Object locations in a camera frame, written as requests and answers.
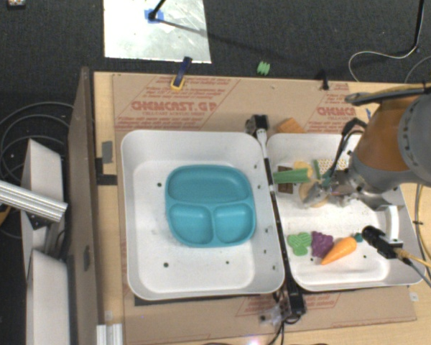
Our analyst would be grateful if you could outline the brown chocolate bar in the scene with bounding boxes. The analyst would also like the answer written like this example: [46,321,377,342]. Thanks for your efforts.
[277,165,295,195]

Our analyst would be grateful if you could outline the white plastic tray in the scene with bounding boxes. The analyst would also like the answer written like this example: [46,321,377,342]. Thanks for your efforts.
[120,129,287,301]
[265,132,425,293]

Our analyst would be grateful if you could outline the green celery stick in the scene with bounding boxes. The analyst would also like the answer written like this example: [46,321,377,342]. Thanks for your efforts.
[272,167,312,185]

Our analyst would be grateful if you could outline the yellow potato chip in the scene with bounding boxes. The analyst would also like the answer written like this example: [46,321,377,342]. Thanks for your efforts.
[293,160,315,180]

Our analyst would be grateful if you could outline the orange bread slice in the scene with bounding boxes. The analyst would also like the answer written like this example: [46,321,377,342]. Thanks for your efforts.
[275,117,306,134]

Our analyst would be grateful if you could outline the brown cardboard board red print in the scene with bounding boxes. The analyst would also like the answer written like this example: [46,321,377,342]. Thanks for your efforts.
[111,73,418,337]

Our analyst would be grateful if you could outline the purple grapes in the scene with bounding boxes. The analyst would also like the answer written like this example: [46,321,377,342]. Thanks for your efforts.
[310,230,335,259]

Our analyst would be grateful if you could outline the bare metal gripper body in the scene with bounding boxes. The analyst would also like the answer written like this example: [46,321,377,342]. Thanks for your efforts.
[329,170,394,210]

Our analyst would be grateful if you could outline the black block with thin wires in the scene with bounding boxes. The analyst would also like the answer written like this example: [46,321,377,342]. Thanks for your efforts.
[245,114,271,135]
[272,288,307,323]

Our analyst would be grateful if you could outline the tan dotted cracker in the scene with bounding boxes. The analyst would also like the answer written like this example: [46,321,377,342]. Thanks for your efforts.
[318,157,349,173]

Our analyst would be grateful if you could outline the orange carrot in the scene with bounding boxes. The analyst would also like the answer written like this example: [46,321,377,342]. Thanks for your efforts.
[320,232,364,267]

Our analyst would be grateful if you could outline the green broccoli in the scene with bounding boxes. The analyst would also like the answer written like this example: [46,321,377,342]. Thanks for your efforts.
[286,231,313,257]

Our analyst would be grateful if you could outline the tan round biscuit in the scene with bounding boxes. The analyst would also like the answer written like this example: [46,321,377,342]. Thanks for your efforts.
[297,180,330,208]

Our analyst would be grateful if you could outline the teal divided plate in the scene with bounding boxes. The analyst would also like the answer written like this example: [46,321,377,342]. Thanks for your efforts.
[164,164,257,249]

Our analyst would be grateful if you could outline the thin black and white rod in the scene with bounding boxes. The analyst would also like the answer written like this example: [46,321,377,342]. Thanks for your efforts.
[256,128,300,301]

